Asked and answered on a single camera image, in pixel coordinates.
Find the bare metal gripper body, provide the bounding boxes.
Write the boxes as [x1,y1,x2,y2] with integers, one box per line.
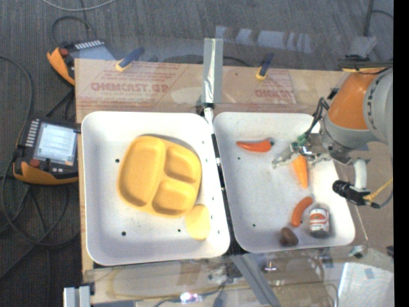
[301,134,353,166]

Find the orange carrot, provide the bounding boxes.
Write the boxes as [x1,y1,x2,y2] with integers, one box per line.
[292,154,309,190]

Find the orange chili pepper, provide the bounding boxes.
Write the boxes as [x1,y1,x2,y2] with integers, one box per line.
[235,139,275,154]

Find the white plastic tray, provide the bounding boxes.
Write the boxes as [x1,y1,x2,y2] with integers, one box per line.
[212,111,357,255]
[81,111,231,267]

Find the orange sausage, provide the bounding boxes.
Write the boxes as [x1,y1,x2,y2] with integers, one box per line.
[290,196,314,228]

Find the small can red label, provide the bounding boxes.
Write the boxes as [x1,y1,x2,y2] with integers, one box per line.
[308,208,330,239]

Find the brown oval toy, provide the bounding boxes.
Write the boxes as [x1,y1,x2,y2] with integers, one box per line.
[279,226,299,247]

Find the pale yellow oval toy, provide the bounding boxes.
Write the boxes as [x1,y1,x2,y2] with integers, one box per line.
[185,203,212,241]

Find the yellow divided plate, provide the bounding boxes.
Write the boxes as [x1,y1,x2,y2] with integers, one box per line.
[116,135,203,217]

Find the brown cardboard board red print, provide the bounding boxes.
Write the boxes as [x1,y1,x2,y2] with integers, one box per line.
[73,58,368,300]

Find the black cylinder on white bracket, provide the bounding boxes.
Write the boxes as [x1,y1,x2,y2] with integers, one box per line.
[332,158,372,206]

